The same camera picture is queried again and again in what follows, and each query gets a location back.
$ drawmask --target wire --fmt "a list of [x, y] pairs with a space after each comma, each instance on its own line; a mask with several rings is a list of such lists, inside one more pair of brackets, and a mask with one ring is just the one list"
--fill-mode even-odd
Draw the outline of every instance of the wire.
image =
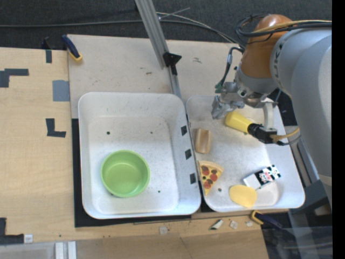
[[301, 21], [292, 21], [292, 22], [286, 22], [282, 24], [277, 24], [274, 26], [262, 28], [257, 31], [253, 32], [245, 32], [242, 30], [242, 28], [248, 24], [253, 22], [257, 19], [262, 19], [266, 17], [267, 15], [253, 15], [250, 17], [246, 17], [244, 19], [241, 19], [239, 22], [237, 22], [235, 26], [235, 32], [240, 37], [260, 37], [260, 36], [266, 36], [271, 35], [276, 32], [283, 32], [283, 31], [292, 31], [297, 29], [306, 29], [306, 28], [331, 28], [332, 27], [332, 21], [325, 21], [325, 20], [301, 20]]
[[277, 143], [279, 140], [282, 140], [284, 138], [288, 138], [291, 137], [293, 135], [295, 135], [296, 133], [298, 133], [300, 131], [300, 128], [297, 127], [293, 132], [285, 134], [285, 135], [271, 135], [271, 138], [273, 139], [274, 143]]
[[[223, 37], [230, 43], [238, 44], [234, 39], [232, 39], [230, 36], [224, 34], [221, 31], [218, 31], [206, 24], [203, 24], [201, 22], [195, 21], [190, 18], [186, 18], [183, 16], [175, 15], [175, 14], [169, 14], [171, 16], [175, 16], [178, 18], [183, 18], [186, 20], [189, 20], [189, 22], [184, 21], [175, 21], [175, 20], [160, 20], [161, 23], [176, 23], [176, 24], [183, 24], [183, 25], [191, 25], [196, 26], [199, 28], [210, 30], [219, 36]], [[75, 27], [75, 26], [93, 26], [93, 25], [111, 25], [111, 24], [130, 24], [130, 23], [143, 23], [142, 20], [125, 20], [125, 21], [101, 21], [101, 22], [87, 22], [87, 23], [62, 23], [62, 24], [34, 24], [34, 25], [0, 25], [0, 29], [37, 29], [37, 28], [60, 28], [60, 27]]]
[[263, 40], [256, 40], [256, 41], [252, 41], [252, 42], [247, 42], [247, 45], [248, 45], [248, 44], [257, 43], [257, 42], [265, 42], [265, 41], [268, 41], [272, 36], [273, 36], [273, 34], [270, 34], [266, 39], [263, 39]]
[[301, 138], [301, 135], [298, 135], [298, 137], [297, 137], [296, 139], [294, 139], [294, 140], [292, 140], [292, 141], [290, 141], [290, 142], [284, 143], [284, 142], [282, 142], [282, 141], [277, 141], [277, 145], [279, 145], [279, 146], [291, 145], [291, 144], [296, 143], [300, 138]]
[[312, 24], [319, 24], [319, 23], [332, 23], [332, 21], [327, 21], [327, 20], [299, 20], [299, 21], [290, 21], [290, 22], [285, 22], [285, 23], [280, 23], [280, 24], [276, 24], [274, 26], [270, 26], [270, 27], [265, 27], [265, 28], [261, 28], [259, 30], [254, 31], [255, 33], [257, 32], [265, 32], [270, 30], [274, 30], [274, 29], [278, 29], [278, 28], [284, 28], [284, 27], [288, 27], [288, 26], [293, 26], [293, 25], [298, 25], [298, 24], [308, 24], [308, 23], [312, 23]]
[[281, 89], [278, 90], [278, 94], [277, 94], [276, 98], [274, 99], [275, 102], [278, 102], [280, 95], [281, 95]]
[[224, 39], [226, 39], [226, 40], [229, 41], [230, 43], [239, 44], [239, 43], [237, 43], [237, 41], [235, 41], [234, 39], [232, 39], [230, 36], [227, 36], [226, 34], [220, 32], [220, 31], [218, 31], [218, 30], [213, 29], [212, 27], [210, 27], [210, 26], [208, 26], [208, 25], [206, 25], [206, 24], [204, 24], [204, 23], [202, 23], [202, 22], [193, 20], [193, 19], [188, 18], [188, 17], [181, 16], [181, 15], [177, 15], [177, 14], [175, 14], [175, 13], [157, 12], [157, 14], [165, 15], [165, 16], [162, 17], [162, 18], [165, 18], [166, 16], [175, 16], [175, 17], [177, 17], [177, 18], [181, 18], [181, 19], [185, 19], [185, 20], [191, 21], [191, 22], [193, 22], [193, 23], [195, 23], [195, 24], [199, 24], [199, 25], [201, 25], [201, 26], [203, 26], [203, 27], [205, 27], [205, 28], [208, 28], [208, 29], [211, 29], [211, 30], [215, 31], [216, 33], [218, 33], [221, 37], [223, 37]]
[[220, 93], [222, 87], [223, 87], [223, 84], [225, 82], [225, 79], [226, 79], [226, 76], [230, 70], [230, 66], [231, 66], [231, 63], [232, 63], [232, 51], [233, 50], [237, 50], [241, 53], [244, 52], [244, 48], [239, 48], [239, 47], [231, 47], [230, 50], [229, 50], [229, 54], [227, 55], [227, 59], [226, 59], [226, 67], [225, 67], [225, 72], [224, 72], [224, 75], [222, 77], [222, 79], [219, 81], [218, 84], [215, 85], [215, 89], [216, 89], [216, 93]]

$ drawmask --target white tray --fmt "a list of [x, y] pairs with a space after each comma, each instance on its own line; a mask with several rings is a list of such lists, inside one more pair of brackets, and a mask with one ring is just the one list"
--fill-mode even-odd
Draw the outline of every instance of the white tray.
[[[253, 136], [227, 127], [224, 119], [211, 116], [214, 96], [192, 96], [187, 101], [187, 114], [192, 139], [198, 128], [210, 130], [211, 150], [208, 154], [195, 153], [197, 160], [215, 162], [224, 167], [217, 186], [205, 197], [207, 205], [217, 212], [246, 210], [229, 198], [229, 188], [245, 185], [243, 178], [264, 167], [275, 165], [281, 177], [274, 183], [257, 190], [258, 198], [253, 210], [298, 208], [305, 200], [304, 189], [289, 146], [264, 144]], [[274, 108], [274, 128], [285, 134], [278, 107]], [[263, 124], [264, 111], [245, 106], [240, 113], [248, 119]]]
[[[84, 94], [78, 104], [82, 204], [96, 219], [189, 215], [201, 196], [185, 107], [172, 94]], [[103, 186], [100, 167], [111, 152], [129, 149], [150, 167], [148, 187], [120, 198]]]

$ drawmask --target yellow clamp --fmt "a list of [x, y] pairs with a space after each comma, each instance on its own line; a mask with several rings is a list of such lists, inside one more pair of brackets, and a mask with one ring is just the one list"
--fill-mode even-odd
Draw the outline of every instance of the yellow clamp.
[[71, 58], [73, 58], [76, 62], [78, 62], [78, 61], [80, 61], [81, 59], [82, 59], [82, 55], [81, 55], [81, 53], [79, 53], [79, 57], [78, 58], [76, 58], [75, 56], [74, 56], [74, 54], [72, 54], [71, 52], [68, 52], [68, 54], [71, 56]]
[[256, 213], [262, 215], [262, 213], [260, 213], [259, 211], [254, 210], [254, 211], [250, 214], [250, 218], [251, 218], [254, 222], [258, 223], [259, 225], [264, 224], [263, 221], [261, 221], [261, 220], [259, 220], [257, 217], [255, 217], [255, 214], [256, 214]]

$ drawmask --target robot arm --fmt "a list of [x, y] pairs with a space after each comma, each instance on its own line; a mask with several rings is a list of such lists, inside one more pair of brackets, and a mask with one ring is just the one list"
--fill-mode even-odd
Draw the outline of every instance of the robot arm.
[[[256, 19], [260, 22], [252, 33], [241, 31]], [[266, 97], [280, 88], [292, 100], [301, 137], [332, 206], [332, 22], [266, 15], [243, 19], [236, 30], [249, 41], [234, 81], [223, 78], [216, 85], [220, 95], [213, 101], [212, 117], [223, 118], [244, 105], [265, 108]], [[268, 128], [256, 129], [265, 134]]]

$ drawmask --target wooden table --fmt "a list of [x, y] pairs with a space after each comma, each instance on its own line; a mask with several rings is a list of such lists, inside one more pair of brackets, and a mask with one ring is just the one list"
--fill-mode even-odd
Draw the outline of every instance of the wooden table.
[[[221, 46], [229, 49], [227, 44]], [[0, 48], [0, 58], [0, 71], [29, 71], [28, 76], [10, 76], [9, 87], [0, 87], [0, 217], [7, 218], [6, 235], [32, 234], [34, 242], [100, 241], [104, 238], [121, 242], [122, 237], [135, 236], [144, 246], [145, 238], [140, 237], [166, 236], [160, 235], [160, 227], [164, 226], [170, 237], [175, 235], [176, 239], [183, 239], [177, 240], [178, 245], [189, 245], [195, 254], [199, 252], [195, 245], [213, 235], [209, 241], [221, 237], [222, 240], [215, 242], [232, 250], [237, 248], [234, 251], [237, 254], [248, 253], [256, 258], [260, 254], [268, 258], [260, 225], [251, 222], [248, 226], [248, 211], [196, 212], [191, 220], [184, 221], [74, 227], [73, 105], [70, 101], [53, 101], [52, 91], [53, 81], [70, 82], [68, 54], [53, 50], [52, 63], [47, 63], [45, 50]], [[217, 75], [224, 72], [224, 66], [219, 68], [222, 70], [217, 71]], [[55, 120], [55, 130], [65, 131], [65, 137], [47, 136], [47, 118]], [[219, 219], [224, 221], [221, 228], [209, 230]], [[238, 223], [237, 229], [229, 226], [231, 221]], [[251, 249], [245, 249], [249, 243]], [[92, 245], [89, 243], [82, 250]]]

